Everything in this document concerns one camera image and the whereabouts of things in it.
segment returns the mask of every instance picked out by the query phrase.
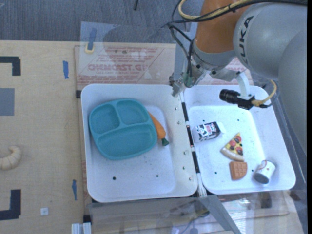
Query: orange carrot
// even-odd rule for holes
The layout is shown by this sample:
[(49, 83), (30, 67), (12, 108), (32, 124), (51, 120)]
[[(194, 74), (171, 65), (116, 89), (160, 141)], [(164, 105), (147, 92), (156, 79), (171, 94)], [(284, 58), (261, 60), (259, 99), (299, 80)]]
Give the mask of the orange carrot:
[(169, 144), (168, 140), (166, 140), (166, 131), (164, 127), (160, 124), (160, 122), (149, 112), (150, 117), (152, 118), (152, 121), (155, 125), (156, 132), (157, 132), (157, 138), (161, 139), (161, 143), (163, 146), (166, 146)]

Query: white tray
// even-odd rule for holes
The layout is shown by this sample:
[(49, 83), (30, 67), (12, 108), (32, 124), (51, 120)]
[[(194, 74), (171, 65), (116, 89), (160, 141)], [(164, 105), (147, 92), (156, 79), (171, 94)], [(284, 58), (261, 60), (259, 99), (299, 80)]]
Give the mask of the white tray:
[[(239, 91), (238, 86), (199, 85), (186, 89), (178, 98), (167, 85), (91, 84), (81, 93), (85, 138), (87, 188), (98, 202), (185, 197), (196, 192), (198, 180), (188, 139), (182, 101), (186, 102), (190, 127), (205, 122), (222, 122), (226, 133), (195, 143), (203, 185), (217, 195), (287, 190), (294, 186), (295, 174), (272, 107), (247, 111), (219, 99), (221, 89)], [(256, 98), (267, 93), (251, 87)], [(88, 127), (88, 115), (104, 102), (133, 98), (139, 100), (164, 126), (170, 144), (160, 140), (150, 151), (125, 160), (108, 160), (97, 150)], [(248, 172), (232, 181), (230, 160), (220, 149), (237, 132), (242, 135)], [(269, 184), (253, 180), (253, 171), (263, 159), (277, 164)]]
[[(206, 123), (222, 122), (226, 130), (217, 138), (194, 143), (205, 188), (217, 195), (292, 188), (296, 177), (273, 108), (238, 108), (219, 99), (222, 89), (239, 91), (238, 86), (198, 85), (184, 92), (191, 129), (204, 120)], [(251, 86), (250, 92), (256, 95), (256, 99), (268, 96), (257, 86)], [(242, 179), (232, 180), (231, 160), (220, 149), (238, 132), (241, 133), (248, 170)], [(254, 171), (264, 159), (276, 164), (276, 170), (266, 185), (253, 179)]]

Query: table surface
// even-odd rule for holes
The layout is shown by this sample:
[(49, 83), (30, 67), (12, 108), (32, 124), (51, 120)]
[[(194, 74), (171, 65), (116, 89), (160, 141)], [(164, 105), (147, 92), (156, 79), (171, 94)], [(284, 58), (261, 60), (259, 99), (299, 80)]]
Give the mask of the table surface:
[[(16, 168), (0, 170), (0, 212), (10, 209), (11, 190), (21, 190), (20, 216), (0, 221), (1, 234), (70, 233), (73, 223), (83, 222), (84, 157), (75, 61), (75, 46), (80, 45), (1, 41), (1, 56), (20, 58), (21, 75), (12, 75), (12, 64), (0, 63), (0, 88), (14, 89), (14, 115), (0, 116), (0, 157), (8, 155), (12, 145), (22, 150)], [(68, 77), (64, 61), (68, 63)], [(251, 218), (244, 222), (253, 226), (252, 232), (246, 233), (301, 233), (293, 200), (288, 192), (282, 193), (287, 213)], [(48, 215), (41, 216), (42, 208), (48, 208)]]

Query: blue plate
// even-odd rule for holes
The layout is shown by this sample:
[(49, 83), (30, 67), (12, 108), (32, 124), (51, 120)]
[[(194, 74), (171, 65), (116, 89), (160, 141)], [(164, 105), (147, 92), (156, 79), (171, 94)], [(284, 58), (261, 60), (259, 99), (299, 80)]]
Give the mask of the blue plate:
[(135, 157), (157, 142), (155, 125), (146, 108), (135, 99), (118, 99), (95, 107), (89, 128), (100, 153), (108, 159)]

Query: cylindrical container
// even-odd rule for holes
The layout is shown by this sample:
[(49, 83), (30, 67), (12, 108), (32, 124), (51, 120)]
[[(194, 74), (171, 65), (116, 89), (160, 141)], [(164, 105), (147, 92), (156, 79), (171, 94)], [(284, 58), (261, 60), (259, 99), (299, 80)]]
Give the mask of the cylindrical container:
[(254, 174), (254, 179), (261, 184), (268, 184), (276, 166), (268, 160), (263, 160)]

